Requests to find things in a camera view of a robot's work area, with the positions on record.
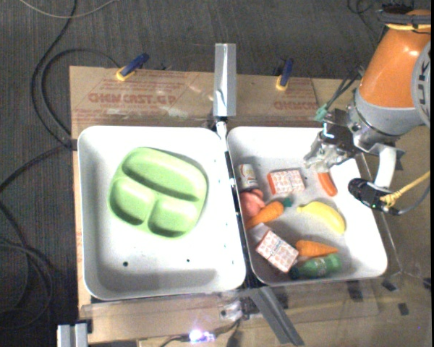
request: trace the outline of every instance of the metal bracket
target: metal bracket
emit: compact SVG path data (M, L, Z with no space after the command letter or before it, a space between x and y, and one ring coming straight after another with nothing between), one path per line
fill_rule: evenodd
M304 345L304 341L294 328L270 287L264 286L262 288L249 289L245 293L254 301L280 344L292 343L295 346Z
M214 117L237 115L237 47L233 43L216 44L214 68Z
M56 340L58 347L88 347L87 324L58 325Z

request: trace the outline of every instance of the green plastic mold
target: green plastic mold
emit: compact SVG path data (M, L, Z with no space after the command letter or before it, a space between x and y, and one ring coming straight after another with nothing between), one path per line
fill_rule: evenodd
M191 161L139 147L117 168L109 187L108 206L125 223L177 238L196 226L207 191L204 173Z

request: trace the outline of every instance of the orange carrot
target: orange carrot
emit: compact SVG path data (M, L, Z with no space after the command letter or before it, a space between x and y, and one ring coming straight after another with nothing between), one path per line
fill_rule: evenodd
M295 245L299 251L299 256L319 257L326 256L330 253L337 253L338 249L327 244L318 243L317 241L299 240Z
M259 223L267 223L280 217L284 211L283 203L278 200L268 203L260 212L246 222L246 229L252 228Z
M334 197L336 194L338 194L338 189L336 188L336 185L334 184L329 172L319 172L318 180L320 181L320 184L327 195Z

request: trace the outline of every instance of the plastic toy food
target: plastic toy food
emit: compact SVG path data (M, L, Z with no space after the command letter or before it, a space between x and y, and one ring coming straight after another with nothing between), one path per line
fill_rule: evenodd
M287 273L297 262L297 249L272 232L264 223L246 230L257 243L255 251L283 273Z
M270 172L267 180L272 194L286 195L305 189L301 173L297 169Z
M338 194L338 189L331 179L329 172L319 172L318 181L320 182L323 190L325 190L326 194L330 197L334 197L336 194Z
M274 200L262 208L256 216L251 217L251 219L249 219L249 221L245 224L245 227L252 228L258 223L270 222L280 217L283 212L283 203L279 202L278 200Z
M341 214L325 203L313 201L305 206L299 206L297 212L314 215L327 223L338 234L342 234L346 230L346 223Z
M338 251L335 247L310 240L299 240L296 242L295 247L299 251L299 256L303 257L326 256L327 254L337 253Z
M179 156L139 147L111 180L108 207L121 221L175 238L193 229L208 191L203 172Z
M336 253L324 257L312 258L289 270L291 279L298 278L324 278L332 273L337 273L342 269L341 259Z
M255 177L254 167L252 167L251 164L246 163L239 165L235 169L235 175L240 192L246 192L259 188L258 180Z
M260 209L265 207L263 193L259 189L239 193L239 200L244 221L251 219L260 212Z

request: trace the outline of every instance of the yellow banana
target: yellow banana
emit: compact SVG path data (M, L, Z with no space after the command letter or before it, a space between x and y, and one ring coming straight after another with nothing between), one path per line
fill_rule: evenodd
M325 221L333 230L342 234L346 230L346 223L341 214L334 208L322 202L310 202L305 206L299 206L297 212L306 212Z

